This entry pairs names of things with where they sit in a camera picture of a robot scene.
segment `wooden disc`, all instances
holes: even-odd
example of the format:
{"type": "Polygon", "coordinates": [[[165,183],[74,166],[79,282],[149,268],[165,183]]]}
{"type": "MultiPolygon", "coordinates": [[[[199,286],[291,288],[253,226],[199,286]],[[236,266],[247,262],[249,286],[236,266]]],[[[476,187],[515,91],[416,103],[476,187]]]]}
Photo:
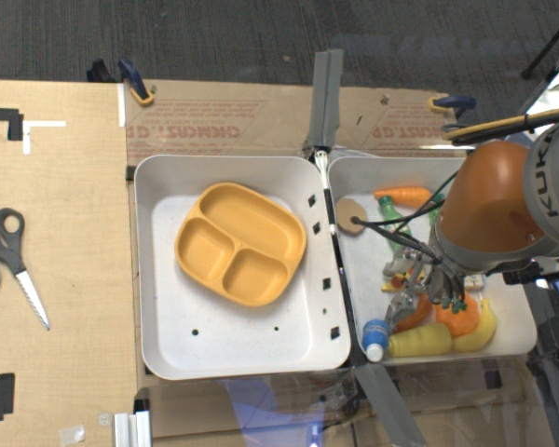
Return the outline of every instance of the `wooden disc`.
{"type": "Polygon", "coordinates": [[[364,228],[362,225],[352,223],[352,217],[358,217],[366,222],[366,211],[356,200],[351,198],[340,198],[335,204],[335,218],[339,228],[352,235],[359,234],[364,228]]]}

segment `blue clamp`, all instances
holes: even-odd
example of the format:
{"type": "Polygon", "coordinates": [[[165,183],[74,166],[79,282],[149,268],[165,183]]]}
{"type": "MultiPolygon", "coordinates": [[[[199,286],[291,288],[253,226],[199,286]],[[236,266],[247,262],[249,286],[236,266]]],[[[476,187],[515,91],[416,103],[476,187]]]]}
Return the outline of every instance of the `blue clamp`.
{"type": "Polygon", "coordinates": [[[148,106],[151,104],[153,102],[153,93],[145,87],[141,76],[137,70],[135,70],[130,60],[128,58],[120,58],[120,60],[118,60],[118,68],[120,69],[122,80],[124,81],[124,78],[129,80],[130,94],[132,94],[134,99],[137,100],[141,106],[148,106]]]}
{"type": "Polygon", "coordinates": [[[449,108],[456,110],[456,119],[459,119],[468,109],[476,107],[476,100],[470,96],[446,96],[444,98],[429,98],[429,109],[433,113],[444,113],[449,108]]]}

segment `gray carpet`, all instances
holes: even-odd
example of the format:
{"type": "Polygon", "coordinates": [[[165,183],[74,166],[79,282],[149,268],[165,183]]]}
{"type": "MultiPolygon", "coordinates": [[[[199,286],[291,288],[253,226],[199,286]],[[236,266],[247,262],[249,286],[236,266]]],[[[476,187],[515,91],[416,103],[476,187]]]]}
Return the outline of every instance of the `gray carpet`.
{"type": "Polygon", "coordinates": [[[310,85],[345,50],[343,86],[476,98],[467,123],[516,115],[559,58],[520,72],[559,28],[559,0],[0,0],[0,78],[84,81],[103,58],[144,78],[310,85]]]}

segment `white bottle cap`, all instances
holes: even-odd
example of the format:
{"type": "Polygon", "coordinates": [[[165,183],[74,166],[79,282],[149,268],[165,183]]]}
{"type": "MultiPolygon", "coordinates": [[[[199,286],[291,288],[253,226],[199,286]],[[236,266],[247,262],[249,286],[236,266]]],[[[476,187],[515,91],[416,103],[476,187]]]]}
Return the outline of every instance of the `white bottle cap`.
{"type": "Polygon", "coordinates": [[[366,348],[366,358],[371,362],[379,362],[383,359],[383,346],[382,345],[369,345],[366,348]]]}

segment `orange plastic dish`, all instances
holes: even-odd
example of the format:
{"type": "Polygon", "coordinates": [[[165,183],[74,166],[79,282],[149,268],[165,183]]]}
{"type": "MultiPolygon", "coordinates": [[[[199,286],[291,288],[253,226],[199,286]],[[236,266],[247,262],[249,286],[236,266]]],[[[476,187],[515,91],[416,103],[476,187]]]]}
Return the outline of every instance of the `orange plastic dish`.
{"type": "Polygon", "coordinates": [[[240,184],[217,183],[188,212],[174,250],[181,269],[202,286],[262,306],[286,289],[306,245],[294,214],[240,184]]]}

